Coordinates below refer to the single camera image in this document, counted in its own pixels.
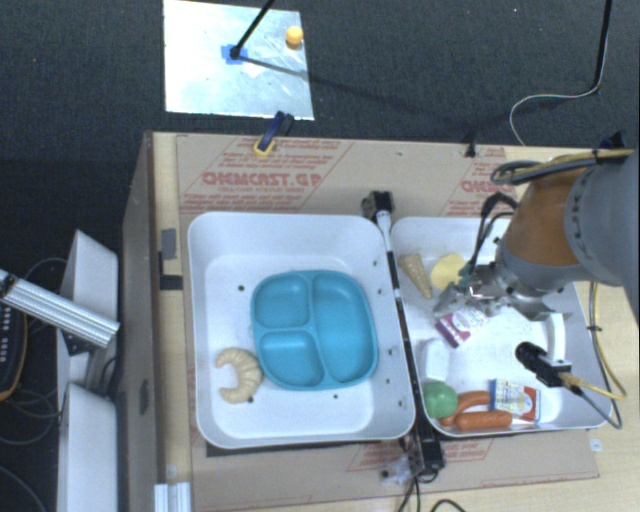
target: black post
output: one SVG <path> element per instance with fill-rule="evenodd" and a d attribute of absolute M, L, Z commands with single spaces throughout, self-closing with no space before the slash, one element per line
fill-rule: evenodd
<path fill-rule="evenodd" d="M 267 0 L 267 3 L 264 4 L 264 7 L 260 10 L 258 15 L 256 16 L 256 19 L 253 20 L 253 23 L 249 26 L 249 28 L 244 33 L 244 35 L 240 38 L 240 41 L 238 41 L 238 44 L 235 45 L 233 48 L 231 48 L 231 50 L 229 50 L 229 57 L 231 57 L 233 60 L 238 60 L 238 57 L 240 57 L 240 50 L 242 50 L 244 43 L 246 43 L 247 39 L 249 39 L 251 34 L 253 34 L 253 31 L 256 29 L 260 21 L 262 21 L 262 18 L 264 18 L 264 15 L 267 14 L 267 11 L 271 9 L 271 6 L 275 1 L 276 0 Z"/>

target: yellow ball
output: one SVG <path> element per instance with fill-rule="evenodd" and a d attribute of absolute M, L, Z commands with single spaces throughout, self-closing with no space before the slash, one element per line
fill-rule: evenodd
<path fill-rule="evenodd" d="M 300 27 L 296 26 L 289 27 L 285 34 L 287 44 L 291 46 L 298 46 L 302 42 L 303 37 L 304 32 L 302 32 L 302 29 Z"/>

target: black carpet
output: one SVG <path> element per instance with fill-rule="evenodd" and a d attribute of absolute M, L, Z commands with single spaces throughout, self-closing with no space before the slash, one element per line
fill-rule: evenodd
<path fill-rule="evenodd" d="M 217 2 L 259 7 L 262 0 Z M 517 144 L 511 106 L 586 91 L 604 0 L 282 0 L 300 11 L 316 120 L 291 135 Z M 146 129 L 259 133 L 267 121 L 164 111 L 161 0 L 0 2 L 0 268 L 66 257 L 75 229 L 119 251 Z M 592 147 L 625 130 L 638 144 L 640 4 L 617 1 L 603 84 L 516 114 L 528 145 Z M 54 385 L 53 343 L 29 352 L 27 383 Z M 0 408 L 0 430 L 15 427 Z M 0 444 L 0 464 L 55 509 L 57 438 Z M 37 510 L 0 474 L 0 511 Z"/>

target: blue plate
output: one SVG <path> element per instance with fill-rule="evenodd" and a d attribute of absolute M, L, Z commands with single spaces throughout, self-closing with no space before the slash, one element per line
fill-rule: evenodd
<path fill-rule="evenodd" d="M 288 389 L 351 386 L 378 364 L 367 299 L 360 285 L 340 272 L 268 277 L 253 292 L 251 322 L 264 373 Z"/>

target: orange toy sausage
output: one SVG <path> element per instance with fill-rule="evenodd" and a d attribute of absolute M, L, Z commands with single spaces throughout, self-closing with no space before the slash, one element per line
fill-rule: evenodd
<path fill-rule="evenodd" d="M 444 427 L 450 427 L 455 422 L 456 416 L 469 407 L 487 405 L 491 401 L 488 391 L 467 391 L 458 395 L 458 408 L 451 416 L 440 418 L 438 421 Z"/>
<path fill-rule="evenodd" d="M 507 411 L 463 412 L 456 416 L 456 425 L 460 430 L 476 428 L 497 428 L 511 425 L 513 416 Z"/>

